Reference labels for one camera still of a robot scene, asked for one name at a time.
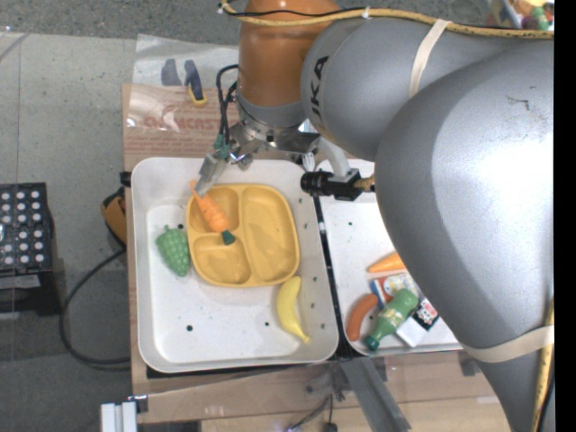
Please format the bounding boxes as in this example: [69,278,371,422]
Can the white blue and red carton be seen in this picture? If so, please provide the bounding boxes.
[369,271,422,311]

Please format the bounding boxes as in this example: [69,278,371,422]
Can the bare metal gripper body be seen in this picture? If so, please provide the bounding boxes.
[226,119,323,170]

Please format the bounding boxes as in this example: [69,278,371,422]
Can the brown cardboard board red print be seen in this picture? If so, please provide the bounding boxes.
[121,82,499,425]

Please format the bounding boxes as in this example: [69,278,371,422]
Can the green grapes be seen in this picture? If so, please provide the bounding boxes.
[155,224,192,278]

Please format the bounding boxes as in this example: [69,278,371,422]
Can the white plastic tray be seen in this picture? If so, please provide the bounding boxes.
[313,158,464,357]
[130,157,340,374]

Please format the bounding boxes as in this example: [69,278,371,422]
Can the black cylinder on white bracket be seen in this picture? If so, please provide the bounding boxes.
[300,139,363,203]

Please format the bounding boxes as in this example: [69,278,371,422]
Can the orange carrot with green top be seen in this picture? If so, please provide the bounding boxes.
[189,179,238,247]

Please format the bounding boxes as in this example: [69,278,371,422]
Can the black and white carton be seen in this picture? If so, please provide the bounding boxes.
[395,297,441,348]

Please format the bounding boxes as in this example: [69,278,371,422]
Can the green bottle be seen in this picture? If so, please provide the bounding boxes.
[363,287,420,352]

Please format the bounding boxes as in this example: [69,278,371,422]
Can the plain orange carrot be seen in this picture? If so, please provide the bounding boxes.
[366,251,407,274]

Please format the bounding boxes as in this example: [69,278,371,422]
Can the yellow divided plate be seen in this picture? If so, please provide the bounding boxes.
[185,183,302,288]

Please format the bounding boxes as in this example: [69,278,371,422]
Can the orange sausage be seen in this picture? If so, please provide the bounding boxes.
[345,292,381,343]

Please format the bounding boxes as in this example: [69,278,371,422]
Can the yellow banana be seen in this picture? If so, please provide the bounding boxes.
[275,275,312,346]

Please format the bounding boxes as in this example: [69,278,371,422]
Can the black perforated crate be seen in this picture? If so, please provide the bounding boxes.
[0,182,56,279]

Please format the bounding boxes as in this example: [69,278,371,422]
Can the thin black and white rod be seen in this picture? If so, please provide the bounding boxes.
[311,193,348,358]

